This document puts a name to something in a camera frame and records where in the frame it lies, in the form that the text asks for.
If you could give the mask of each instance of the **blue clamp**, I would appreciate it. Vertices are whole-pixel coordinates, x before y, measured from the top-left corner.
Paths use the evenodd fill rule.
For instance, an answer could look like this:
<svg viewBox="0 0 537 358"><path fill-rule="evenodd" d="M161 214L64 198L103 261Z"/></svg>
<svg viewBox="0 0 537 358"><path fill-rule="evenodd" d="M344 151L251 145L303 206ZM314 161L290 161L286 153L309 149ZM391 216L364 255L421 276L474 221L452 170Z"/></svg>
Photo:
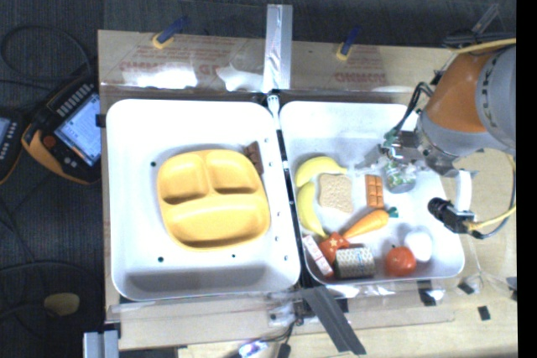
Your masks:
<svg viewBox="0 0 537 358"><path fill-rule="evenodd" d="M174 40L174 34L179 33L184 26L188 24L188 17L183 16L177 18L171 25L164 29L159 34L156 34L152 41L155 48L162 49Z"/></svg>
<svg viewBox="0 0 537 358"><path fill-rule="evenodd" d="M354 44L354 40L360 33L360 30L362 30L361 26L354 27L347 36L347 39L345 42L341 43L339 47L337 48L336 57L339 60L346 60L351 52L352 44Z"/></svg>

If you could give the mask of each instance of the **sink basin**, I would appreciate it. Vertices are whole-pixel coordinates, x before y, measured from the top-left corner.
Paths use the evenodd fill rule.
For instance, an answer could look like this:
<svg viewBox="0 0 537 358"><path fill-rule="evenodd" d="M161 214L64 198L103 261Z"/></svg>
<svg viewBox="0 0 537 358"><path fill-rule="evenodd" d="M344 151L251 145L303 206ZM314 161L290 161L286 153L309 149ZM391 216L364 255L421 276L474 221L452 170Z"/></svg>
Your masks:
<svg viewBox="0 0 537 358"><path fill-rule="evenodd" d="M266 108L127 99L108 110L106 138L111 277L123 297L268 293L296 284L295 228ZM256 172L242 156L252 143L262 163Z"/></svg>

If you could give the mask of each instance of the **black cable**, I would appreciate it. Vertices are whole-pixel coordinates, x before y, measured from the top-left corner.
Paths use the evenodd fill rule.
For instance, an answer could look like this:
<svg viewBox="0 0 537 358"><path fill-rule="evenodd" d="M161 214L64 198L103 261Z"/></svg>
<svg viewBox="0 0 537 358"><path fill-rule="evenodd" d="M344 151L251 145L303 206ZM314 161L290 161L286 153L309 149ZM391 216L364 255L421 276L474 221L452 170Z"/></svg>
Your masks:
<svg viewBox="0 0 537 358"><path fill-rule="evenodd" d="M40 309L43 311L47 311L47 309L43 306L42 303L18 304L17 306L13 306L12 308L9 308L8 310L3 310L2 312L0 312L0 323L2 323L5 319L14 316L18 312L21 312L23 310L28 310L28 309Z"/></svg>
<svg viewBox="0 0 537 358"><path fill-rule="evenodd" d="M279 341L284 341L285 340L285 343L287 343L289 341L289 338L291 337L291 334L293 333L293 327L295 326L296 324L296 320L294 320L290 325L289 327L287 327L287 329L285 330L284 333L282 333L281 335L277 335L275 337L269 337L267 339L261 339L261 341L266 341L266 342L279 342Z"/></svg>
<svg viewBox="0 0 537 358"><path fill-rule="evenodd" d="M397 123L397 125L392 129L394 135L401 131L401 128L403 128L404 123L410 116L410 113L416 108L418 101L420 100L421 93L424 92L427 94L427 96L431 96L432 90L429 88L429 86L424 83L420 82L415 88L414 92L412 93L412 96L410 97L410 102L406 108L406 112L403 115L403 118L401 118L401 121Z"/></svg>
<svg viewBox="0 0 537 358"><path fill-rule="evenodd" d="M48 181L48 179L50 177L52 177L54 174L52 172L48 172L37 184L35 184L32 189L30 189L26 195L21 199L20 203L18 203L18 205L15 206L15 208L12 210L12 213L16 212L18 210L18 208L20 206L22 206L24 203L26 203L26 199L29 195L31 195L32 193L34 193L37 189L39 189L40 187L44 186L44 184L46 184L46 182Z"/></svg>
<svg viewBox="0 0 537 358"><path fill-rule="evenodd" d="M17 272L19 270L25 270L34 267L63 267L75 270L76 272L83 274L87 279L91 280L94 283L94 286L96 286L96 290L99 292L99 295L102 296L101 281L93 273L88 272L85 268L77 266L72 262L64 262L58 260L36 260L34 262L26 262L23 264L15 264L13 266L0 267L0 274Z"/></svg>
<svg viewBox="0 0 537 358"><path fill-rule="evenodd" d="M43 77L40 75L29 75L23 73L21 70L18 70L15 66L13 66L11 63L9 63L6 60L6 48L8 46L9 40L17 33L22 32L24 30L31 30L31 29L37 29L37 30L45 30L54 34L57 34L61 36L64 39L67 39L70 41L75 48L78 49L78 51L81 53L82 59L84 64L86 65L86 72L88 74L92 74L93 70L91 67L90 58L82 46L82 44L76 40L73 36L68 34L66 31L59 29L54 26L48 26L43 24L22 24L16 27L13 27L10 29L6 34L3 35L2 39L0 40L0 61L2 61L3 65L8 68L10 71L12 71L14 74L18 75L19 79L23 80L37 80L41 82L58 82L61 80L65 80L66 78L69 78L68 76L58 76L58 77Z"/></svg>
<svg viewBox="0 0 537 358"><path fill-rule="evenodd" d="M28 88L36 88L38 90L47 90L50 91L48 86L38 86L37 84L30 84L29 82L21 82L20 80L10 80L8 78L0 78L0 82L4 84L15 84L17 86L25 86Z"/></svg>
<svg viewBox="0 0 537 358"><path fill-rule="evenodd" d="M7 219L8 219L8 222L0 220L0 223L8 231L10 231L15 236L16 242L18 243L18 245L21 248L22 252L26 256L26 261L27 262L35 262L34 254L31 252L31 250L29 249L28 245L26 245L26 242L20 236L20 232L18 231L18 228L15 225L13 215L12 215L11 211L9 210L8 206L6 205L5 201L2 199L2 197L0 197L0 208L3 210L3 212L5 213L5 215L6 215ZM44 279L41 276L41 273L39 274L39 279L41 281L42 287L44 288ZM24 295L24 288L21 288L20 293L21 294L19 296L19 300ZM5 301L6 301L6 303L7 303L9 300L8 300L8 297L7 297L6 293L3 291L3 289L2 289L2 294L3 294L3 297L4 297ZM26 329L26 331L28 331L31 335L33 335L33 336L35 336L35 337L37 337L39 339L41 338L41 336L38 335L31 327L29 327L27 324L25 324L24 321L18 315L16 315L16 318L17 318L17 321L23 326L23 328Z"/></svg>

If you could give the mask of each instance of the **yellow plate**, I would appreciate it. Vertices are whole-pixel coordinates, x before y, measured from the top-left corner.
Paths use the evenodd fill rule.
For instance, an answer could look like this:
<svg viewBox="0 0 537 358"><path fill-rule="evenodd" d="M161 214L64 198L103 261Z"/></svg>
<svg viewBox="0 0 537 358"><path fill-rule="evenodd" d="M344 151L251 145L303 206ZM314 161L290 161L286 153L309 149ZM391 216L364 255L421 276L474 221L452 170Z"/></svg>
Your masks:
<svg viewBox="0 0 537 358"><path fill-rule="evenodd" d="M157 178L160 212L169 235L196 250L252 241L270 226L263 183L252 162L228 149L175 155Z"/></svg>

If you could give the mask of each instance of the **gray cylinder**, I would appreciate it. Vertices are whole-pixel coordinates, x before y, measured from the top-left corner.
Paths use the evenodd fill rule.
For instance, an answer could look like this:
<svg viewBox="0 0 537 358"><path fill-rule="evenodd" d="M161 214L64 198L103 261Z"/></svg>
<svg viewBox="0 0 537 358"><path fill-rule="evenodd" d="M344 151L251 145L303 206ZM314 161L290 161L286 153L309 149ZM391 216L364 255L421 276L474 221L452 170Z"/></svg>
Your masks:
<svg viewBox="0 0 537 358"><path fill-rule="evenodd" d="M476 89L479 119L512 155L516 154L516 75L515 45L488 60L479 75Z"/></svg>

